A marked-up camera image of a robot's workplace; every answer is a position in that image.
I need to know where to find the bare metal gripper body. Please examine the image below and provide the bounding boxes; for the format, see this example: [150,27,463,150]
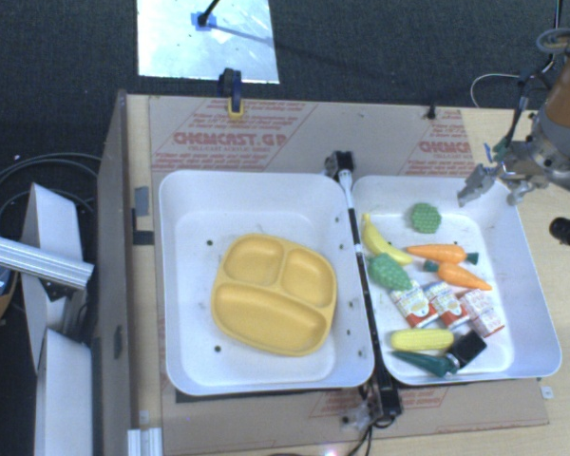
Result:
[497,139,570,193]

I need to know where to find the round green grapes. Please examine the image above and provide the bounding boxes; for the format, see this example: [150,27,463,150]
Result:
[409,201,441,234]

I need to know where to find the orange carrot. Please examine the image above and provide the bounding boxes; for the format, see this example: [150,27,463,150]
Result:
[404,242,481,266]
[423,259,494,293]

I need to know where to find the white plastic tray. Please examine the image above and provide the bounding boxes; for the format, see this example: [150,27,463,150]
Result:
[158,169,376,396]
[351,174,563,388]

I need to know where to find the yellow banana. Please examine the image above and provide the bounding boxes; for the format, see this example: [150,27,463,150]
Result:
[360,212,415,267]

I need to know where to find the red and white carton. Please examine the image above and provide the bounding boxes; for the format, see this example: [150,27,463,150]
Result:
[424,280,472,330]
[389,280,441,330]

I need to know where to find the pink and white carton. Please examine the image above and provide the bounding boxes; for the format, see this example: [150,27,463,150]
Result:
[459,288,506,339]

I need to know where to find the long green grapes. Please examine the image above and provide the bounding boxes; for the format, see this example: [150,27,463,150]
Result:
[366,252,414,292]

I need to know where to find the thin black and white rod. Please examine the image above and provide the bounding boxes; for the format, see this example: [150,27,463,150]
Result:
[340,169,387,390]

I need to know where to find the black square packet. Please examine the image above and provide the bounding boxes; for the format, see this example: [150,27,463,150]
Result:
[447,329,488,370]

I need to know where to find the yellow corn cob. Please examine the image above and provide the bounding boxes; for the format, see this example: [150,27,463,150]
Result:
[389,327,456,352]

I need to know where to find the dark green cone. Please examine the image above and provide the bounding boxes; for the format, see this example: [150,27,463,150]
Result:
[390,350,460,379]

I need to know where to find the brown cardboard board, red print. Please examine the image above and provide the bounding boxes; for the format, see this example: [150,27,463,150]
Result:
[147,94,550,434]

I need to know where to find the yellow divided plate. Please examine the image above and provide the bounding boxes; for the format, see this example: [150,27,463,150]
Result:
[210,233,339,358]

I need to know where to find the black block with thin wires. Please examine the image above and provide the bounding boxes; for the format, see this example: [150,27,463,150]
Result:
[324,149,358,178]
[376,376,404,418]

